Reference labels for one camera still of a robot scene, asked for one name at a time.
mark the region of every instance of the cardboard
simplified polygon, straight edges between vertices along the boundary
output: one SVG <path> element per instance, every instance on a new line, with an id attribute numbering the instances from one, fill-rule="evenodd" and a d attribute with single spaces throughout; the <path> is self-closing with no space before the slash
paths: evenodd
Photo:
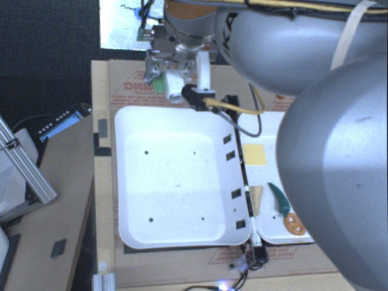
<path id="1" fill-rule="evenodd" d="M 239 272 L 230 270 L 229 264 L 241 256 L 240 247 L 133 250 L 120 239 L 114 126 L 116 112 L 126 105 L 188 107 L 186 103 L 171 104 L 164 94 L 153 92 L 142 80 L 144 71 L 142 61 L 109 62 L 116 286 L 123 288 L 237 279 Z M 216 90 L 218 99 L 226 94 L 238 95 L 242 107 L 254 109 L 249 86 L 229 66 L 212 66 L 212 89 Z M 269 111 L 285 111 L 294 100 L 265 91 L 260 93 Z M 267 251 L 270 261 L 259 271 L 250 272 L 251 278 L 337 272 L 316 244 L 273 246 Z"/>

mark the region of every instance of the yellow sticky note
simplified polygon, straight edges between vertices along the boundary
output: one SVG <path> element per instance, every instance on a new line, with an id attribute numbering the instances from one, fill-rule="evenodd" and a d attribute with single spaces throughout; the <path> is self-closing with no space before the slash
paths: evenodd
<path id="1" fill-rule="evenodd" d="M 242 147 L 246 165 L 267 165 L 266 153 L 262 144 L 243 144 Z"/>

